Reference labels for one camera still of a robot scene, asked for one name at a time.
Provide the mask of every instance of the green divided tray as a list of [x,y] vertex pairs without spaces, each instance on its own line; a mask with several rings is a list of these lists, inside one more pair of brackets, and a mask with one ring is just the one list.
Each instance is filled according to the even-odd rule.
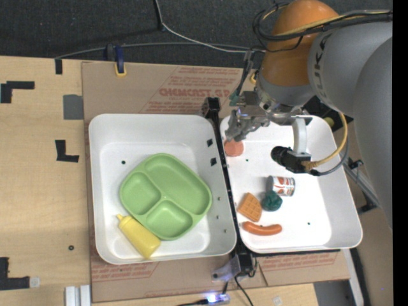
[[191,230],[208,212],[211,190],[176,157],[158,153],[142,161],[119,192],[126,210],[161,240]]

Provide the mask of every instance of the mustard bottle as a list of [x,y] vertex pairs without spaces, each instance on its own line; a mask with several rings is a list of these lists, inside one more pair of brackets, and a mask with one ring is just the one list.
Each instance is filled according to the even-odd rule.
[[144,257],[150,258],[154,251],[159,248],[161,241],[148,229],[142,226],[130,215],[117,215],[119,219],[119,229],[132,243],[136,250]]

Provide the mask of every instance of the white tray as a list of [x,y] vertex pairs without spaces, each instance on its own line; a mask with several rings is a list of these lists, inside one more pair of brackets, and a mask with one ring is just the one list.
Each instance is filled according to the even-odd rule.
[[[327,123],[322,118],[312,118],[307,126],[307,152],[311,153],[312,160],[318,160],[330,155],[337,146]],[[221,122],[223,140],[228,120],[229,117]],[[261,127],[247,135],[241,156],[226,158],[235,206],[247,192],[262,200],[269,175],[293,177],[296,181],[294,195],[282,197],[280,209],[263,211],[257,222],[264,226],[280,224],[282,232],[262,237],[240,229],[243,243],[262,254],[357,246],[362,239],[362,230],[343,168],[321,177],[295,174],[272,160],[270,152],[275,146],[293,148],[291,126],[271,123],[268,127]],[[329,170],[339,160],[337,156],[317,169]],[[237,221],[241,224],[248,219],[237,213]]]
[[[234,248],[237,234],[208,120],[197,115],[98,115],[89,125],[89,141],[96,248],[105,261],[126,264],[198,258],[227,254]],[[212,206],[191,231],[177,240],[163,241],[146,260],[118,228],[116,215],[128,215],[119,199],[119,187],[146,157],[162,152],[180,159],[207,183]],[[213,158],[217,162],[211,165]]]

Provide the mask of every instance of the white and red can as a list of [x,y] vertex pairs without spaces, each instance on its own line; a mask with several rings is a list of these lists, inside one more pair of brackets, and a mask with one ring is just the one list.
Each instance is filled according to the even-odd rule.
[[295,192],[295,180],[290,177],[269,176],[266,191],[274,191],[279,196],[292,196]]

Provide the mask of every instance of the cardboard box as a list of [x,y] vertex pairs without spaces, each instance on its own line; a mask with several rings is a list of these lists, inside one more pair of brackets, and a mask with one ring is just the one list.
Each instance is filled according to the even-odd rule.
[[[229,256],[111,265],[96,252],[89,160],[88,126],[102,113],[200,114],[206,97],[218,97],[220,118],[228,116],[228,96],[236,89],[242,70],[199,66],[126,64],[127,75],[118,77],[112,62],[83,62],[85,155],[91,243],[92,301],[105,302],[150,296],[221,291],[224,283],[211,273]],[[252,90],[247,80],[244,90]],[[259,269],[245,288],[283,286],[348,279],[344,255],[339,252],[288,254],[259,258]],[[234,282],[229,285],[235,289]]]

